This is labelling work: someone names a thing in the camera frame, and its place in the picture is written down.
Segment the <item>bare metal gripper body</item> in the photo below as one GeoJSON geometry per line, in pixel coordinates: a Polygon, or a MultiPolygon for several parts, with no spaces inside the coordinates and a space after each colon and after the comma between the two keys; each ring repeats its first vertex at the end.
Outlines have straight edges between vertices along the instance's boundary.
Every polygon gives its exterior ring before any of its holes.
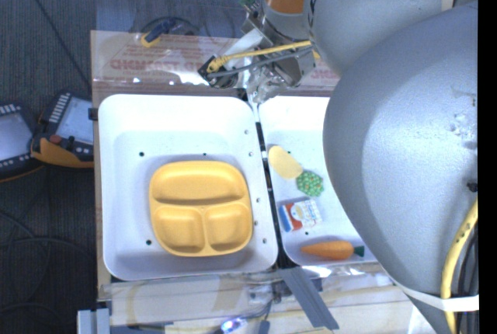
{"type": "MultiPolygon", "coordinates": [[[[246,19],[242,31],[254,30],[260,41],[257,47],[267,49],[281,45],[307,41],[302,13],[285,13],[271,8],[264,1],[243,5],[246,19]]],[[[297,87],[315,66],[313,53],[308,47],[294,47],[288,51],[291,57],[264,64],[250,71],[250,89],[285,89],[297,87]]]]}

